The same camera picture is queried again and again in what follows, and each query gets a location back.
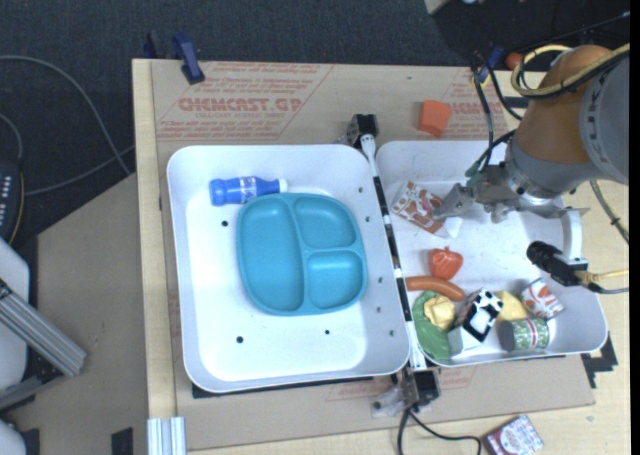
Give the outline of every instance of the white tray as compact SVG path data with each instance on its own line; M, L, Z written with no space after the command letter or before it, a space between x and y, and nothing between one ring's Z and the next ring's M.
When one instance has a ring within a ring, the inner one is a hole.
M214 178L284 178L289 192L341 201L362 236L368 282L337 312L276 316L245 294L236 258L241 206L212 206ZM391 374L406 364L409 340L365 157L343 145L190 146L167 169L176 248L184 363L204 390Z
M464 173L486 149L484 141L394 141L377 153L377 164L389 207L413 181L444 197L455 183L464 183ZM504 157L503 147L493 152L492 160ZM559 220L547 220L530 212L512 212L499 224L491 222L481 205L465 214L455 239L442 238L391 213L400 263L404 277L428 275L430 249L449 247L464 256L464 264L452 279L465 292L484 287L489 291L507 290L514 295L531 281L542 277L565 310L549 321L551 340L546 349L505 352L500 347L497 329L492 329L479 347L446 360L432 361L440 366L464 366L599 349L607 338L607 324L595 293L581 286L564 287L540 271L526 257L534 240L562 248L563 232ZM421 292L409 292L413 303Z

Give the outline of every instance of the blue bottle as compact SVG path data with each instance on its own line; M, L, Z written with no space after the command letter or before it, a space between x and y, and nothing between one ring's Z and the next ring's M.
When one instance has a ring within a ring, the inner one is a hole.
M283 179L267 181L256 176L214 179L209 182L209 195L214 206L244 204L253 197L277 194L286 190L287 182Z

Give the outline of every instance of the black floor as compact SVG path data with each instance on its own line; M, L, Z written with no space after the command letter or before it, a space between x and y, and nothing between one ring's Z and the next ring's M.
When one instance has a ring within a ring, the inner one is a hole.
M151 30L167 44L185 31L203 60L460 66L474 50L572 32L561 42L614 48L629 41L629 17L584 29L625 11L630 0L453 0L434 15L423 0L0 0L0 114L21 134L27 191L14 243L135 170L131 59L143 56ZM111 143L79 90L50 66L86 91ZM113 159L110 144L128 150L128 171L112 161L57 187ZM0 160L18 151L0 119Z

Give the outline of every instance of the tin can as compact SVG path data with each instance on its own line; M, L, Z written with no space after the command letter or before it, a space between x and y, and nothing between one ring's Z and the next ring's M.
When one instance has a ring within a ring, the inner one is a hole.
M527 286L520 294L520 300L531 314L537 318L550 320L564 311L564 306L542 278L536 279Z
M549 326L544 318L502 322L498 328L500 345L507 352L545 348L549 344Z

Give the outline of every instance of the wooden table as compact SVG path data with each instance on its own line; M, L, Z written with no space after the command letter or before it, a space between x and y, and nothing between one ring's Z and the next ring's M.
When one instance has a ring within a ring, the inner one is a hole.
M142 258L142 284L144 295L144 324L147 360L147 390L149 418L167 419L177 415L174 384L174 366L170 338L169 303L165 271L164 233L158 170L158 146L154 112L152 77L153 61L133 61L133 88L136 129L138 199L140 213L140 240ZM376 73L389 76L393 70L384 67L349 67L346 73ZM396 70L417 76L416 68ZM361 85L354 80L353 94L363 94ZM588 187L581 187L571 197L575 207L590 206L592 213L584 218L584 255L591 269L603 272L628 267L628 246L624 244L597 205ZM628 221L628 188L605 183L609 202ZM621 287L626 278L611 279L608 287ZM595 404L574 409L551 410L529 414L545 443L544 453L565 454L622 454L630 453L630 343L629 295L611 295L601 298L610 329L610 336L618 358L613 372L596 377ZM553 375L531 375L544 385ZM445 435L484 435L513 419L514 415L448 422L436 425ZM371 430L351 434L329 435L316 438L267 442L259 445L233 446L207 449L197 453L216 454L327 454L327 453L395 453L396 429ZM423 450L434 453L475 453L469 442L447 443L427 435L418 427L408 428L405 439L407 453Z

